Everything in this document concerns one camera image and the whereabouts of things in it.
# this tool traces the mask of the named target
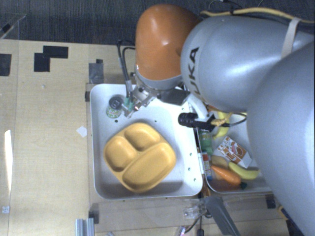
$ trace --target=orange cap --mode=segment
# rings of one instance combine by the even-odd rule
[[[184,41],[199,23],[196,15],[171,4],[157,4],[141,15],[136,29],[136,69],[149,80],[181,74]]]

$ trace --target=yellow cable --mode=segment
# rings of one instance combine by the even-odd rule
[[[214,119],[211,121],[211,125],[213,126],[217,126],[217,127],[220,127],[221,125],[225,124],[229,119],[230,117],[232,116],[232,112],[230,112],[225,118],[223,119]]]
[[[252,7],[252,8],[246,8],[246,9],[239,9],[239,10],[234,10],[233,12],[226,11],[226,12],[219,12],[219,13],[214,13],[210,11],[203,10],[200,12],[200,14],[204,14],[210,17],[215,17],[215,16],[227,16],[227,15],[243,15],[243,14],[248,14],[248,13],[266,13],[266,14],[271,14],[275,15],[278,17],[283,17],[292,20],[294,16],[287,14],[285,12],[275,10],[275,9],[270,9],[270,8],[263,8],[263,7]],[[314,24],[315,21],[310,21],[310,20],[301,20],[303,23],[307,24]]]

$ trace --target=can lid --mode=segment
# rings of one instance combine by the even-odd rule
[[[119,96],[114,96],[109,100],[109,106],[115,110],[121,109],[122,104],[123,104],[123,99]]]

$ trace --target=small carton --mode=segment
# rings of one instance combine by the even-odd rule
[[[248,152],[228,136],[219,145],[218,151],[243,168],[247,168],[252,162]]]

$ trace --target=white strap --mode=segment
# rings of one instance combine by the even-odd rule
[[[283,47],[282,47],[282,52],[281,52],[282,59],[288,56],[292,52],[296,28],[301,20],[302,19],[300,18],[293,18],[289,24],[289,27],[287,29],[286,36],[284,39]]]

